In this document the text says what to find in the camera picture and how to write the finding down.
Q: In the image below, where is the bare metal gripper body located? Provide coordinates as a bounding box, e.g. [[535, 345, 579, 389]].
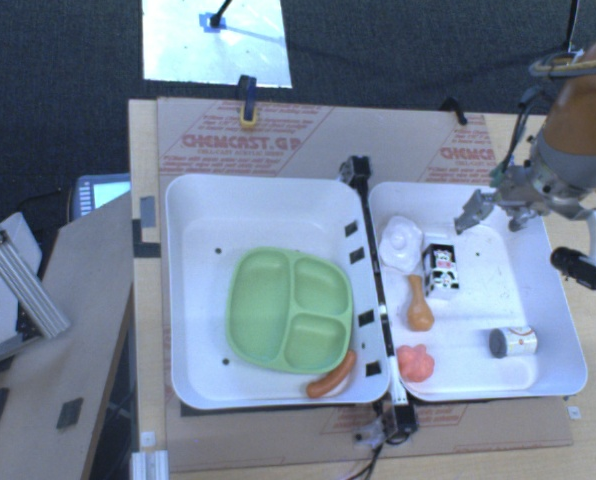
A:
[[493, 162, 596, 220]]

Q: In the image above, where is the black and white milk carton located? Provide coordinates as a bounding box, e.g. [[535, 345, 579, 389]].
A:
[[421, 242, 461, 300]]

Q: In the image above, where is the white plastic tray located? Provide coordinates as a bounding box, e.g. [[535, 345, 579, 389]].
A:
[[164, 172, 393, 411], [367, 181, 590, 403]]

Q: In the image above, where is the white toy fried egg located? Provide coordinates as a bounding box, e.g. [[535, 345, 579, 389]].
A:
[[378, 215, 425, 273]]

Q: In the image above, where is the orange toy chicken drumstick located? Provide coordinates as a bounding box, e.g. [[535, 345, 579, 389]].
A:
[[406, 273, 436, 333]]

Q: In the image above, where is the thin black and white rod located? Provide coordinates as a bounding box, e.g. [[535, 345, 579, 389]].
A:
[[355, 180, 409, 412]]

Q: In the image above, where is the small white and grey can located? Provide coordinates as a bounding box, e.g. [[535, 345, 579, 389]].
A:
[[488, 325, 539, 360]]

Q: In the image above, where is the pink lumpy toy food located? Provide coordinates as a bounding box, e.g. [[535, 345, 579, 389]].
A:
[[396, 343, 436, 384]]

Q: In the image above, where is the brown cardboard board red print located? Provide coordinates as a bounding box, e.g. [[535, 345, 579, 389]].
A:
[[156, 96, 575, 473]]

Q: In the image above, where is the orange toy sausage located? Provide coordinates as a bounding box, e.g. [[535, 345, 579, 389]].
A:
[[305, 349, 358, 400]]

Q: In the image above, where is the green divided plate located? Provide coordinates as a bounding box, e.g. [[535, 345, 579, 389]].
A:
[[225, 246, 355, 376]]

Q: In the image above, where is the black cylinder on white bracket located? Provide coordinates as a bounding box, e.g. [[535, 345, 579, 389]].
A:
[[550, 207, 596, 293]]

